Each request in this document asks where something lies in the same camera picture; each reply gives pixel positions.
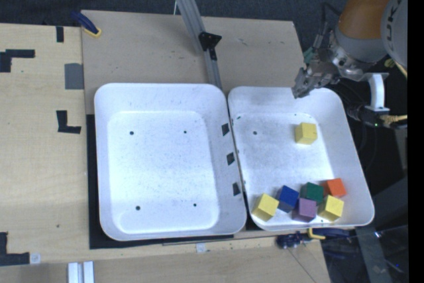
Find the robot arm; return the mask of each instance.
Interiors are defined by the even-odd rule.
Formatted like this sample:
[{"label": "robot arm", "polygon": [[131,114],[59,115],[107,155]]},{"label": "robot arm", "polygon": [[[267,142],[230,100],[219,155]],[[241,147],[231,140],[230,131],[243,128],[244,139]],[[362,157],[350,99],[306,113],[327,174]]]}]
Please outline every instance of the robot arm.
[{"label": "robot arm", "polygon": [[[327,30],[325,7],[336,13],[339,21],[328,46],[321,48]],[[341,78],[368,82],[371,102],[348,113],[371,126],[381,125],[381,117],[389,117],[383,83],[388,74],[367,71],[387,55],[407,72],[407,0],[348,0],[342,13],[325,3],[320,31],[304,54],[307,66],[299,70],[293,95],[304,97],[313,89],[337,84]]]}]

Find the green cube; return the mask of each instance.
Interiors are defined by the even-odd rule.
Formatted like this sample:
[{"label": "green cube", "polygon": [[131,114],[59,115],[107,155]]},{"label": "green cube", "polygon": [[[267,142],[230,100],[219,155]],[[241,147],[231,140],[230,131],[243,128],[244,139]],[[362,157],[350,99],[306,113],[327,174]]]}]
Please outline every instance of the green cube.
[{"label": "green cube", "polygon": [[308,182],[300,189],[300,197],[311,199],[320,204],[324,198],[324,187]]}]

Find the blue cube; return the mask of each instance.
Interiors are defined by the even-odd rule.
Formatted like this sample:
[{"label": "blue cube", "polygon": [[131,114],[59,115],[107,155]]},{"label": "blue cube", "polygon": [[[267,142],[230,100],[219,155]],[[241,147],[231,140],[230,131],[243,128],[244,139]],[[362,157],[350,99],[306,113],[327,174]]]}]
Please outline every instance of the blue cube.
[{"label": "blue cube", "polygon": [[276,198],[280,201],[278,209],[284,212],[290,212],[296,206],[297,199],[299,198],[299,192],[284,185],[278,190]]}]

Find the orange cube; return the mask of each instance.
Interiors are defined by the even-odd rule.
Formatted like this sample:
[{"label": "orange cube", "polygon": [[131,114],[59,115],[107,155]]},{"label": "orange cube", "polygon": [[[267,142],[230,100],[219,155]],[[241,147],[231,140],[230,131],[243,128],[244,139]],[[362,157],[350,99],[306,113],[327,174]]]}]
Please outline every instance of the orange cube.
[{"label": "orange cube", "polygon": [[343,197],[347,194],[341,178],[327,180],[325,182],[325,189],[327,194],[332,195],[333,197]]}]

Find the yellow cube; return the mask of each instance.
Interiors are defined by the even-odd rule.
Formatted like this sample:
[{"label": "yellow cube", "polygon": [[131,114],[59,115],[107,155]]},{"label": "yellow cube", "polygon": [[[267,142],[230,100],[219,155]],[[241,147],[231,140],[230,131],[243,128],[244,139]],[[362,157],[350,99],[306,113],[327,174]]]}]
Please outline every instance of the yellow cube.
[{"label": "yellow cube", "polygon": [[327,195],[323,203],[319,205],[317,215],[333,222],[342,217],[344,205],[345,203],[343,200],[333,197],[332,195]]},{"label": "yellow cube", "polygon": [[278,204],[278,199],[262,194],[256,200],[252,214],[263,221],[268,221],[276,214]]},{"label": "yellow cube", "polygon": [[295,141],[310,145],[318,138],[317,126],[313,123],[300,123],[295,129]]}]

